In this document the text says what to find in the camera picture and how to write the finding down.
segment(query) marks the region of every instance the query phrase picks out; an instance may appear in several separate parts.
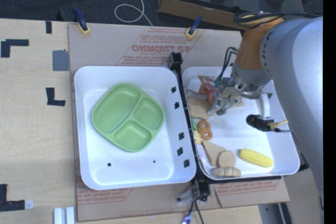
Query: wooden table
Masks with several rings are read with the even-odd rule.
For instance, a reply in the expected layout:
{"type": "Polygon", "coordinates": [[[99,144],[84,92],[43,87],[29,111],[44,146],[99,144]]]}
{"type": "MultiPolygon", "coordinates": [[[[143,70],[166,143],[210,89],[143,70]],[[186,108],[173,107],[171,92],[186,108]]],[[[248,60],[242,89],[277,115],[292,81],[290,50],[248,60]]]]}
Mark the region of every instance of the wooden table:
{"type": "MultiPolygon", "coordinates": [[[[75,164],[69,71],[53,71],[52,51],[68,50],[66,22],[0,19],[0,41],[28,39],[0,58],[0,184],[7,200],[33,209],[0,212],[0,223],[52,223],[53,209],[75,207],[75,164]],[[46,88],[65,106],[47,105],[46,88]]],[[[90,223],[180,223],[185,213],[90,223]]],[[[262,223],[258,206],[202,211],[205,223],[262,223]]],[[[194,212],[193,223],[201,223],[194,212]]]]}

